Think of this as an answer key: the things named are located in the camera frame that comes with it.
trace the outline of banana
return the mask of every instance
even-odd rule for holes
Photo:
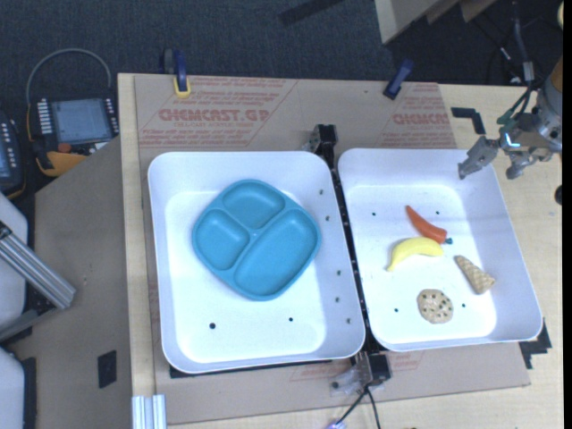
[[[387,267],[387,271],[392,272],[395,269],[395,265],[415,254],[442,256],[443,248],[435,240],[426,237],[414,237],[413,239],[403,240],[393,248],[391,263]]]

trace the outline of black device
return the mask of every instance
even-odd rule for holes
[[[13,121],[0,110],[0,191],[12,198],[24,189],[20,140]]]
[[[59,176],[119,135],[114,98],[40,97],[30,108],[29,134],[40,170]]]

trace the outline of blue plate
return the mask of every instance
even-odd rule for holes
[[[258,180],[226,188],[192,232],[201,262],[254,300],[274,299],[286,291],[312,262],[321,240],[304,208]]]

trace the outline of red pepper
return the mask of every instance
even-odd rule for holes
[[[408,212],[409,219],[421,235],[428,239],[433,239],[437,243],[445,242],[447,239],[447,231],[429,223],[424,217],[411,208],[411,206],[407,205],[405,209]]]

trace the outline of screen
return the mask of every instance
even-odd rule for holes
[[[8,165],[8,155],[6,146],[0,138],[0,177],[6,178],[10,175],[10,166]]]
[[[100,98],[53,102],[52,115],[60,142],[73,145],[112,138]]]

